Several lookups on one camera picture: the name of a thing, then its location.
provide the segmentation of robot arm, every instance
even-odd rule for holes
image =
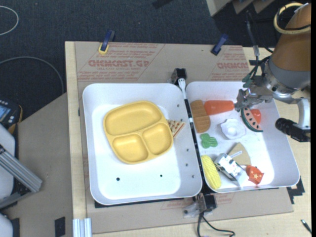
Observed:
[[[286,28],[282,29],[278,25],[278,17],[284,10],[293,6],[298,9]],[[292,95],[311,83],[311,14],[310,3],[302,5],[295,2],[279,9],[274,18],[274,26],[282,35],[271,56],[259,64],[262,74],[255,75],[258,68],[256,66],[244,78],[246,90],[239,90],[235,103],[235,110],[238,112],[263,101],[268,103],[273,98],[287,104],[297,104],[299,122],[280,118],[276,127],[300,142],[310,141],[311,138],[310,108],[308,99],[295,99]]]

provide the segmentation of blue and yellow clip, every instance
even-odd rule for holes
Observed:
[[[109,42],[114,39],[115,31],[108,30],[107,34],[105,35],[103,43],[100,44],[99,47],[99,54],[105,55],[109,49]]]

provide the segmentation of orange toy carrot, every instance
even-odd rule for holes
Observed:
[[[208,115],[214,115],[231,111],[235,106],[230,100],[208,100],[204,103],[204,108]]]

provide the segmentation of black floor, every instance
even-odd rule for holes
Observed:
[[[0,7],[0,96],[20,104],[24,119],[57,98],[65,80],[65,41],[102,41],[107,29],[117,42],[226,44],[252,46],[245,26],[249,10],[258,22],[261,38],[273,47],[278,33],[272,19],[291,1],[276,0],[257,14],[252,5],[236,14],[231,3],[211,17],[206,0],[0,0],[17,12]],[[31,56],[34,59],[14,57]]]

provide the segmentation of yellow toy corn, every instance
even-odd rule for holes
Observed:
[[[209,156],[201,156],[204,175],[208,184],[213,190],[217,190],[222,185],[221,177],[216,169],[215,164]]]

